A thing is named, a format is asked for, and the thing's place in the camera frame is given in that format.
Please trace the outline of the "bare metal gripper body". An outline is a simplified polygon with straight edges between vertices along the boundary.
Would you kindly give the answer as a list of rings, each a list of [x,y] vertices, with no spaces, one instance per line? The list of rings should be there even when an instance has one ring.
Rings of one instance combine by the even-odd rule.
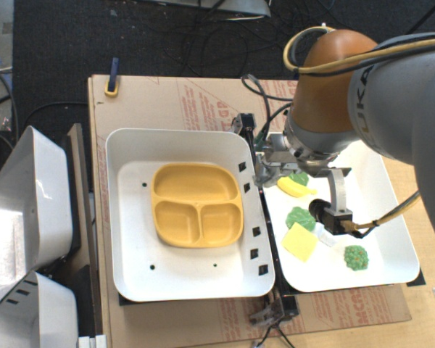
[[[319,152],[305,146],[297,137],[270,133],[263,146],[262,166],[280,165],[281,176],[305,172],[316,176],[339,156],[338,152]]]

